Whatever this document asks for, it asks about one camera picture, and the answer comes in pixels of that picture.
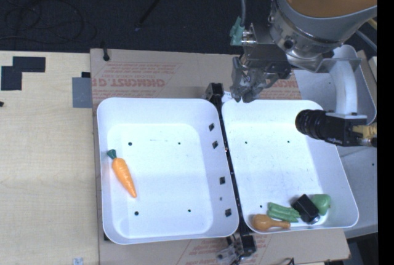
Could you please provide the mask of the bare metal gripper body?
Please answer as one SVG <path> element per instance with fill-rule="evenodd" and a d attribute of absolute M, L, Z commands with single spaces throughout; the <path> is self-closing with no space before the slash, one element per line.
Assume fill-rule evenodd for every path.
<path fill-rule="evenodd" d="M 242 65 L 285 78 L 291 66 L 317 72 L 342 43 L 304 30 L 291 20 L 294 11 L 280 0 L 271 1 L 267 24 L 252 24 L 244 32 Z"/>

